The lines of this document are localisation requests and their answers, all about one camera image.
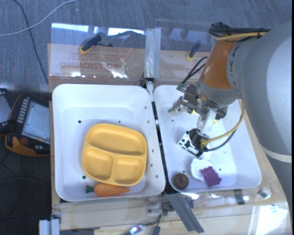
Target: yellow divided plate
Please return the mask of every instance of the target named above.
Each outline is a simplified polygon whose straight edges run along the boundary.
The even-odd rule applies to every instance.
[[[99,123],[86,134],[82,167],[88,177],[117,186],[139,183],[147,163],[147,141],[138,131]]]

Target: brown round object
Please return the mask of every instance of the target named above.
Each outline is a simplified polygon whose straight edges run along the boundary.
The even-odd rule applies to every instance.
[[[177,173],[173,178],[173,183],[179,189],[185,189],[188,186],[189,179],[184,173]]]

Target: dark floor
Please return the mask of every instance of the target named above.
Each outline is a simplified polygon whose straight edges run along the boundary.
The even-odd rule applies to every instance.
[[[0,34],[37,24],[66,1],[0,0]],[[14,99],[23,92],[46,97],[51,23],[145,29],[190,22],[205,30],[216,22],[273,28],[290,20],[292,0],[78,0],[31,31],[0,36],[0,88],[8,89]],[[49,157],[15,154],[1,137],[0,235],[38,234],[39,220],[48,219],[51,212],[49,186]]]

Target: red button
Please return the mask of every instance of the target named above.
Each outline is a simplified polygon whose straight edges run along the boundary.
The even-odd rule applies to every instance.
[[[20,144],[25,145],[25,144],[27,144],[27,143],[28,143],[27,138],[22,137],[22,138],[20,139]]]

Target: plastic tray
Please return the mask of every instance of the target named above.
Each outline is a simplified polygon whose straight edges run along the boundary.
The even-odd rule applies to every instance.
[[[99,123],[85,137],[82,166],[87,176],[99,182],[133,186],[143,178],[147,152],[147,141],[140,132]]]
[[[261,182],[261,172],[244,121],[225,146],[215,151],[205,152],[200,157],[206,158],[212,164],[221,178],[220,184],[210,187],[205,181],[192,176],[191,164],[196,157],[177,143],[186,131],[196,128],[199,115],[183,112],[178,116],[167,117],[168,109],[182,95],[183,93],[178,91],[176,86],[171,85],[161,85],[154,90],[168,177],[172,187],[179,192],[203,192],[258,186]],[[232,129],[240,115],[240,106],[238,101],[235,101],[229,105],[227,115],[213,125],[209,137],[217,137]],[[209,147],[220,145],[226,138],[211,142]],[[177,173],[184,173],[189,178],[189,185],[183,190],[178,189],[173,183],[174,175]]]
[[[62,84],[52,93],[55,188],[66,201],[155,196],[165,187],[154,115],[148,92],[139,86]],[[147,141],[145,173],[130,191],[99,197],[86,193],[86,185],[98,181],[82,168],[82,150],[89,129],[110,123],[140,132]]]

